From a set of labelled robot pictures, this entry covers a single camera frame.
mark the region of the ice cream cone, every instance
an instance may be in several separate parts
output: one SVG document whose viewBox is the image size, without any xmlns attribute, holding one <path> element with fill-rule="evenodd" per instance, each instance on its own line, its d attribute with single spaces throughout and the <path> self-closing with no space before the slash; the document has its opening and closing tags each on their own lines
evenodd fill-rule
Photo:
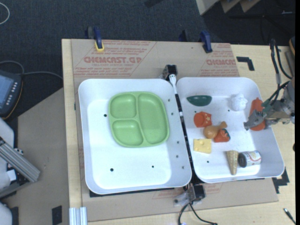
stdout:
<svg viewBox="0 0 300 225">
<path fill-rule="evenodd" d="M 230 173 L 231 175 L 236 175 L 236 172 L 238 170 L 238 156 L 239 152 L 230 150 L 226 152 L 228 164 L 230 167 Z"/>
</svg>

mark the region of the dark carpet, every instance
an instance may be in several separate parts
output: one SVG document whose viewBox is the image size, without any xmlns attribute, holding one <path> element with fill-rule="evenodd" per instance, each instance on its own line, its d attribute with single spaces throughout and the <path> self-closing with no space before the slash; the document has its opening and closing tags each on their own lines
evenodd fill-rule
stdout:
<svg viewBox="0 0 300 225">
<path fill-rule="evenodd" d="M 98 26 L 102 39 L 178 41 L 185 30 L 197 42 L 207 30 L 212 42 L 267 45 L 271 38 L 288 45 L 295 35 L 296 0 L 261 0 L 244 13 L 236 5 L 224 13 L 216 3 L 203 16 L 195 0 L 0 0 L 10 10 L 0 25 L 0 62 L 14 60 L 25 72 L 62 75 L 61 39 L 84 38 L 87 26 Z M 0 6 L 0 23 L 7 17 Z M 14 64 L 0 69 L 20 73 Z M 50 74 L 24 77 L 20 102 L 9 119 L 36 105 L 63 86 Z"/>
</svg>

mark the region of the green plate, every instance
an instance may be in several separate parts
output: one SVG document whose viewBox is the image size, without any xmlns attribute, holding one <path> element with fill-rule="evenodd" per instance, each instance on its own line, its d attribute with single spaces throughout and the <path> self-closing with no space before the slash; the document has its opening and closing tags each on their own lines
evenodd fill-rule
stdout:
<svg viewBox="0 0 300 225">
<path fill-rule="evenodd" d="M 149 147 L 169 137 L 169 122 L 161 98 L 151 92 L 126 92 L 109 101 L 109 122 L 115 141 L 125 147 Z"/>
</svg>

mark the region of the cheese slice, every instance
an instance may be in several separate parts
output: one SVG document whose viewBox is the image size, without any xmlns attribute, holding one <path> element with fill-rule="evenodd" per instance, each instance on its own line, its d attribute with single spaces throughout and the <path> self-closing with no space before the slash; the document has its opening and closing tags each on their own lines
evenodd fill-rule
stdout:
<svg viewBox="0 0 300 225">
<path fill-rule="evenodd" d="M 211 139 L 194 139 L 194 151 L 211 153 Z"/>
</svg>

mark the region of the blue clamp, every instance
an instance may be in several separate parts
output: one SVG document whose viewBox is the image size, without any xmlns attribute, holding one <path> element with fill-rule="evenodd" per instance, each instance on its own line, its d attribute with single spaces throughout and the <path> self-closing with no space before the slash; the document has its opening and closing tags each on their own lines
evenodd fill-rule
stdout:
<svg viewBox="0 0 300 225">
<path fill-rule="evenodd" d="M 100 28 L 99 27 L 87 27 L 85 31 L 85 38 L 87 39 L 94 39 L 95 40 L 95 47 L 98 52 L 104 50 L 104 45 L 101 39 Z"/>
<path fill-rule="evenodd" d="M 210 44 L 210 34 L 206 31 L 203 30 L 200 33 L 200 42 L 203 42 L 203 48 L 205 50 L 206 53 L 211 53 L 212 52 L 212 48 L 211 48 L 211 44 Z"/>
</svg>

